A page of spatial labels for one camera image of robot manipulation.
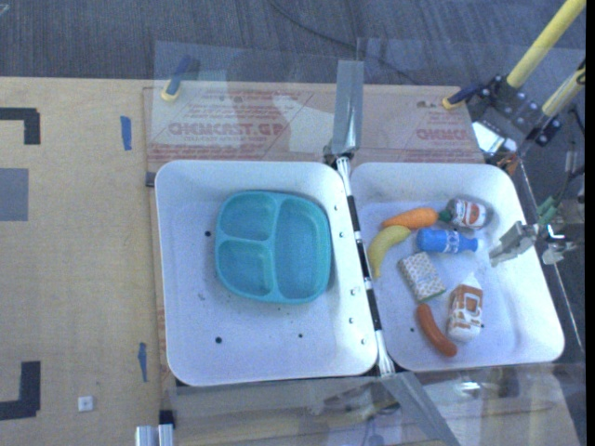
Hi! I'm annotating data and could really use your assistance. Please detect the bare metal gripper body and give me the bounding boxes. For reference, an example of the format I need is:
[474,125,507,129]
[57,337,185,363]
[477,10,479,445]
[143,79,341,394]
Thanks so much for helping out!
[532,210,586,267]

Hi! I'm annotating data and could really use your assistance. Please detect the red and white can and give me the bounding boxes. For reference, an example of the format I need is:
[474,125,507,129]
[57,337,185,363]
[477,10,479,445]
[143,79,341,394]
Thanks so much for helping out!
[447,196,494,230]

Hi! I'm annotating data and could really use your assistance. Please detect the white plastic tray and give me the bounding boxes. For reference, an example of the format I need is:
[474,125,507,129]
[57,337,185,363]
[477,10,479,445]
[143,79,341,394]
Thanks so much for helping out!
[153,158,378,387]
[349,162,566,374]

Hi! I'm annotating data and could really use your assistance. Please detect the blue bottle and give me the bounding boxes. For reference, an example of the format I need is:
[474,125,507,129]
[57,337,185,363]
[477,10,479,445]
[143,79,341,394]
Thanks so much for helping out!
[416,228,480,255]

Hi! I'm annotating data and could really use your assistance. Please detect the orange and white carton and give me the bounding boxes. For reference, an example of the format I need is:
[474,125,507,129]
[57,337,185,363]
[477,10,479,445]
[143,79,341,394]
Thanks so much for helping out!
[445,271,484,343]

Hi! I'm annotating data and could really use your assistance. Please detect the white patterned packet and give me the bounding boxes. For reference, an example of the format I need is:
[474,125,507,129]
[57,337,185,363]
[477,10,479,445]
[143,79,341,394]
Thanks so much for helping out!
[397,251,447,304]

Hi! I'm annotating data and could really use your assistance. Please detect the orange carrot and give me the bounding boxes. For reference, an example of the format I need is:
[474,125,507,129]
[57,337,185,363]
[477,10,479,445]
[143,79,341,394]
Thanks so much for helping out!
[380,206,455,230]

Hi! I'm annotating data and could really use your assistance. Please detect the orange sausage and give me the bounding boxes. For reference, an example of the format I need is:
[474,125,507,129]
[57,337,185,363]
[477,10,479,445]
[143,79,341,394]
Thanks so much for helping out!
[416,302,459,358]

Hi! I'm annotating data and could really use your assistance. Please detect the yellow banana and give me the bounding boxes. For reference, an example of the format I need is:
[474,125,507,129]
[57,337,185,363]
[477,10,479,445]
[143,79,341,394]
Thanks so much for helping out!
[366,224,413,279]

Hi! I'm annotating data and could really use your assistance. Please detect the brown cardboard board red print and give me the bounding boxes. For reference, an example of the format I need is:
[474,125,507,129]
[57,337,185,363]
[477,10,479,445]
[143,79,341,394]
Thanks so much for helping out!
[141,85,580,446]

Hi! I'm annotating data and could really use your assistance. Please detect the teal divided plate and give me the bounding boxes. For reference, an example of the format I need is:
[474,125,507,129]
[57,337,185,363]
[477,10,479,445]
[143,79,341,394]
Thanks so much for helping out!
[214,190,333,305]

